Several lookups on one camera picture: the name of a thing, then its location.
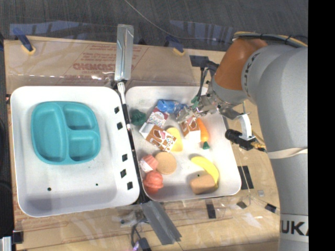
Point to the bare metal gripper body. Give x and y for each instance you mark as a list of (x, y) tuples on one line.
[(209, 107)]

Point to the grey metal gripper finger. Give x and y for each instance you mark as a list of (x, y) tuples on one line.
[(193, 112), (182, 114)]

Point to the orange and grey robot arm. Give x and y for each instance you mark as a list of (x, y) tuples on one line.
[(280, 93)]

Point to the small brown and white carton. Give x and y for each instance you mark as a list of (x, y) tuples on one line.
[(190, 127)]

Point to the blue packet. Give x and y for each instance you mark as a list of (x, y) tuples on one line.
[(168, 105)]

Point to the orange carrot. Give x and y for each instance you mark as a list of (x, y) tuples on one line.
[(203, 132)]

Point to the white carton with colourful print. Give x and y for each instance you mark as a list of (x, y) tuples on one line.
[(158, 117)]

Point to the large brown and white carton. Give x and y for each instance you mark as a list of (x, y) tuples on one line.
[(159, 137)]

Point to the green broccoli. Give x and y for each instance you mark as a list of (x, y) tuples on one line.
[(138, 117)]

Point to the tan round biscuit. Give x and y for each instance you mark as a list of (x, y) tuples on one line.
[(166, 162)]

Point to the yellow banana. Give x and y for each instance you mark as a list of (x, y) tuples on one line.
[(208, 166)]

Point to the pink cupcake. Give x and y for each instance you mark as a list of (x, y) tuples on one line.
[(148, 163)]

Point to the brown bread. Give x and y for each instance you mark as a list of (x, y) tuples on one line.
[(202, 184)]

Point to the orange ridged toy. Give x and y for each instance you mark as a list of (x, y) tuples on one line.
[(153, 182)]

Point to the white plastic tray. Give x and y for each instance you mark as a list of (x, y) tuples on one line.
[(180, 189), (78, 187)]

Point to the brown cardboard board red print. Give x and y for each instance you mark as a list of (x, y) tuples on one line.
[(78, 59)]

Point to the teal divided plate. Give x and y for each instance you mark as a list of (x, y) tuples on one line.
[(49, 132)]

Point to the black cylinder on white bracket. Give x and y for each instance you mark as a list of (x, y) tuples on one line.
[(239, 137)]

